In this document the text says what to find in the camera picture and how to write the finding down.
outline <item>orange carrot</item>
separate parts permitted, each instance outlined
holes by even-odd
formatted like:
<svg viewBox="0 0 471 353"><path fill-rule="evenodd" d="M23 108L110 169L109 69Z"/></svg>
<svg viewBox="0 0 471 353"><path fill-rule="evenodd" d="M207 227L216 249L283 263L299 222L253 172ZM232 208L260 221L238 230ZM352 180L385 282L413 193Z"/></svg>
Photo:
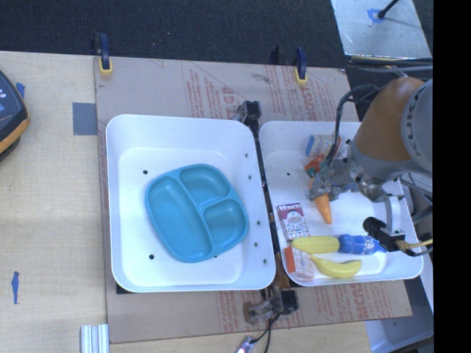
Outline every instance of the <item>orange carrot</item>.
<svg viewBox="0 0 471 353"><path fill-rule="evenodd" d="M332 224L332 215L330 213L330 200L327 193L317 196L314 201L316 202L317 209L321 213L327 224Z"/></svg>

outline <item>cardboard sheet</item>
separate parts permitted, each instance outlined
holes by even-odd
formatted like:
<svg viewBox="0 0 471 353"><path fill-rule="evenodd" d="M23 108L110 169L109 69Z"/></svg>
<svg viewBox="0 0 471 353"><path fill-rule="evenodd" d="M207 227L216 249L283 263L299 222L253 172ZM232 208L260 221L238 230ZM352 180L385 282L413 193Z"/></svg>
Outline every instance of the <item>cardboard sheet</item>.
<svg viewBox="0 0 471 353"><path fill-rule="evenodd" d="M113 72L94 71L108 327L111 343L262 330L244 320L245 303L261 292L128 293L111 272L105 129L124 113L231 119L243 101L261 103L267 121L334 121L339 99L350 89L342 70L308 68L296 83L294 67L179 60L113 58ZM353 105L343 121L357 121ZM403 281L296 288L299 310L273 328L305 327L411 315Z"/></svg>

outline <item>wooden table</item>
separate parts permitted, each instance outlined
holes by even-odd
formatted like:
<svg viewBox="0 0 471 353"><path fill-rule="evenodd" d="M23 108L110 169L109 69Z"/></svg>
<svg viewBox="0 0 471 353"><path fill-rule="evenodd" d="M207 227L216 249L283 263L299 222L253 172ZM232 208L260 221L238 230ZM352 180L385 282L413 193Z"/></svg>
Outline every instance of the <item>wooden table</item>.
<svg viewBox="0 0 471 353"><path fill-rule="evenodd" d="M0 51L31 124L0 163L0 352L79 352L107 323L97 137L74 135L73 103L95 103L93 57ZM18 303L12 278L19 273ZM245 334L110 346L110 352L233 352ZM265 340L253 353L263 352ZM364 322L277 329L269 352L370 352Z"/></svg>

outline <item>yellow corn cob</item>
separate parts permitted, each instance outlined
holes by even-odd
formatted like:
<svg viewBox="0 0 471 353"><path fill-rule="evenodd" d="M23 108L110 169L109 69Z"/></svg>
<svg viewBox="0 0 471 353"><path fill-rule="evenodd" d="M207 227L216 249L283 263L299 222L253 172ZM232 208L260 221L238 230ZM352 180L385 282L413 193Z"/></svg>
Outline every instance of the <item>yellow corn cob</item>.
<svg viewBox="0 0 471 353"><path fill-rule="evenodd" d="M336 252L340 248L340 242L330 235L314 235L313 237L299 237L291 241L291 245L298 250L309 254L325 254Z"/></svg>

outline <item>blue water bottle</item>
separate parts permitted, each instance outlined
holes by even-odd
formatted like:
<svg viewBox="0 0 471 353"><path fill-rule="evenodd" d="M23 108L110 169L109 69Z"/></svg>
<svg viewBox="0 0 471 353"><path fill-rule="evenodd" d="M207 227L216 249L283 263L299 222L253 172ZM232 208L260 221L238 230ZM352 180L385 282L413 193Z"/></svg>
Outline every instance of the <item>blue water bottle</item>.
<svg viewBox="0 0 471 353"><path fill-rule="evenodd" d="M342 234L337 238L340 242L339 252L345 254L371 255L375 252L387 252L378 240L369 235Z"/></svg>

